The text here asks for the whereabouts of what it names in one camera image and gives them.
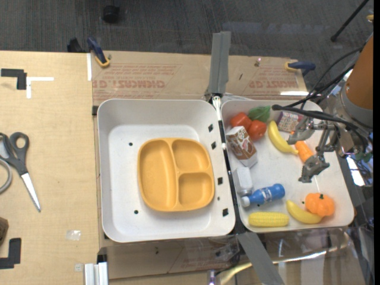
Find small white bottle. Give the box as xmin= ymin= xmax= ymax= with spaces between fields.
xmin=232 ymin=166 xmax=254 ymax=197

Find white plastic tray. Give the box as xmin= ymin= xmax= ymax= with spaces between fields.
xmin=220 ymin=99 xmax=355 ymax=233
xmin=97 ymin=99 xmax=236 ymax=243

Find orange carrot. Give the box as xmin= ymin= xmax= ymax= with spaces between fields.
xmin=294 ymin=140 xmax=315 ymax=164

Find yellow banana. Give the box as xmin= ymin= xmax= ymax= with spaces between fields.
xmin=286 ymin=199 xmax=325 ymax=225
xmin=267 ymin=120 xmax=299 ymax=155

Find red tomato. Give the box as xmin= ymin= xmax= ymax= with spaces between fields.
xmin=230 ymin=112 xmax=253 ymax=132
xmin=248 ymin=119 xmax=268 ymax=141

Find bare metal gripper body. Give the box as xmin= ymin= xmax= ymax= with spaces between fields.
xmin=325 ymin=95 xmax=372 ymax=160

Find black caster wheel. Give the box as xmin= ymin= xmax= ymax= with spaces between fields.
xmin=102 ymin=5 xmax=121 ymax=24

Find brown and white carton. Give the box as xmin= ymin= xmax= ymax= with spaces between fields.
xmin=225 ymin=125 xmax=259 ymax=169

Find yellow corn cob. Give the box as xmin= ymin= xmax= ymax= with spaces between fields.
xmin=248 ymin=211 xmax=290 ymax=228

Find orange pumpkin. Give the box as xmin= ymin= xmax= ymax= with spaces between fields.
xmin=305 ymin=192 xmax=335 ymax=217

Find grey scissors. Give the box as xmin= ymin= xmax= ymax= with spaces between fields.
xmin=0 ymin=131 xmax=42 ymax=213

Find brown cardboard board red print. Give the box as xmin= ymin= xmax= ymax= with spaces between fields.
xmin=90 ymin=50 xmax=311 ymax=280

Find small purple carton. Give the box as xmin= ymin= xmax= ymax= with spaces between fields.
xmin=276 ymin=110 xmax=304 ymax=134

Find orange divided plate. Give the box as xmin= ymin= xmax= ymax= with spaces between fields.
xmin=137 ymin=137 xmax=216 ymax=213

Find green leaf vegetable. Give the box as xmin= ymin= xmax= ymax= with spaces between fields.
xmin=248 ymin=105 xmax=272 ymax=123

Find blue and white bottle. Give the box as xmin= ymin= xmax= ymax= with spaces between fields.
xmin=240 ymin=183 xmax=286 ymax=208

